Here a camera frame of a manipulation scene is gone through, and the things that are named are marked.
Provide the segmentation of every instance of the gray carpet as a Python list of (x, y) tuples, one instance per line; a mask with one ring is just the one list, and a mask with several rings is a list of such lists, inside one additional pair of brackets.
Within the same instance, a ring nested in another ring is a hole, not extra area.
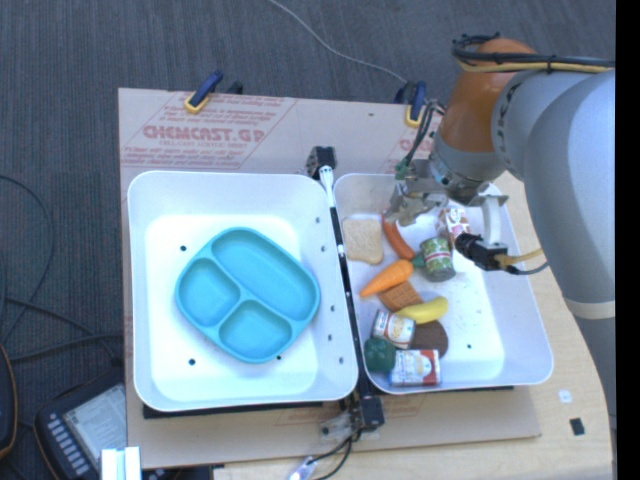
[[(424, 80), (446, 103), (463, 33), (616, 56), (616, 0), (277, 1), (326, 44), (266, 0), (0, 0), (0, 339), (11, 358), (86, 335), (16, 299), (121, 332), (119, 87), (189, 90), (218, 68), (245, 94), (391, 102), (404, 80)], [(18, 183), (51, 215), (50, 261), (44, 211)], [(122, 355), (121, 339), (106, 343)], [(110, 361), (95, 341), (15, 361), (20, 436), (0, 478), (52, 478), (34, 414)]]

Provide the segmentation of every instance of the toy can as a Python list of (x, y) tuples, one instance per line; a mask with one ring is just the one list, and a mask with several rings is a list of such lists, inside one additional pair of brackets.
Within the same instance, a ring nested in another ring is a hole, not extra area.
[(396, 363), (389, 372), (392, 386), (430, 386), (440, 383), (437, 350), (396, 350)]
[(373, 321), (372, 337), (387, 340), (398, 348), (411, 345), (416, 332), (416, 323), (411, 318), (398, 316), (386, 309), (379, 309)]
[(454, 250), (456, 239), (462, 233), (471, 233), (469, 219), (463, 208), (443, 208), (438, 213), (436, 221), (436, 231), (438, 236), (446, 238), (449, 242), (449, 249)]
[(456, 275), (451, 259), (451, 249), (446, 238), (429, 238), (420, 244), (424, 260), (423, 272), (429, 281), (441, 283)]

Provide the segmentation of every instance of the white tray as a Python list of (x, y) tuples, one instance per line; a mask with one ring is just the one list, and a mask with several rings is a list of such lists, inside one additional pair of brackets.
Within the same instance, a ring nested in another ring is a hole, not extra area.
[[(133, 378), (149, 407), (184, 411), (338, 400), (358, 377), (339, 259), (320, 184), (302, 175), (150, 171), (128, 191)], [(253, 228), (299, 260), (320, 306), (280, 358), (242, 362), (180, 313), (174, 288), (192, 256), (234, 226)]]
[[(348, 174), (334, 187), (336, 209), (341, 222), (351, 218), (380, 218), (389, 206), (395, 186), (390, 175)], [(490, 191), (498, 195), (495, 187)], [(465, 208), (471, 231), (483, 234), (480, 208)], [(506, 210), (501, 208), (501, 242), (509, 254), (518, 248)], [(414, 250), (423, 240), (435, 236), (438, 210), (418, 217), (412, 226), (401, 228), (403, 237)], [(384, 241), (384, 260), (370, 266), (349, 261), (349, 278), (353, 290), (361, 344), (371, 336), (376, 311), (382, 304), (376, 296), (361, 299), (360, 289), (384, 266), (397, 259)], [(501, 271), (485, 272), (457, 251), (453, 253), (456, 276), (445, 282), (429, 282), (414, 272), (411, 283), (424, 297), (443, 295), (449, 310), (440, 319), (449, 338), (446, 354), (440, 361), (442, 382), (436, 386), (391, 386), (384, 373), (367, 372), (372, 382), (391, 394), (427, 391), (505, 387), (544, 382), (553, 369), (553, 357), (540, 313), (526, 276)]]

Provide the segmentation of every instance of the toy carrot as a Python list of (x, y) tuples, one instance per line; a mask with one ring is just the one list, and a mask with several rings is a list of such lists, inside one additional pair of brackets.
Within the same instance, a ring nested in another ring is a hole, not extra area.
[(387, 265), (360, 290), (360, 297), (374, 295), (387, 288), (392, 288), (403, 281), (407, 281), (413, 273), (413, 263), (409, 260), (399, 259)]
[(382, 230), (389, 245), (400, 258), (405, 260), (413, 259), (416, 254), (415, 251), (402, 238), (398, 225), (395, 222), (388, 222), (384, 214), (382, 215)]

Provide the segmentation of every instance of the toy bread slice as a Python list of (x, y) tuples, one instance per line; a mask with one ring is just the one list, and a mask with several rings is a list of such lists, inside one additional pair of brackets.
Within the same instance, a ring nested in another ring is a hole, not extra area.
[(342, 234), (347, 258), (377, 265), (382, 261), (382, 227), (375, 219), (345, 219)]

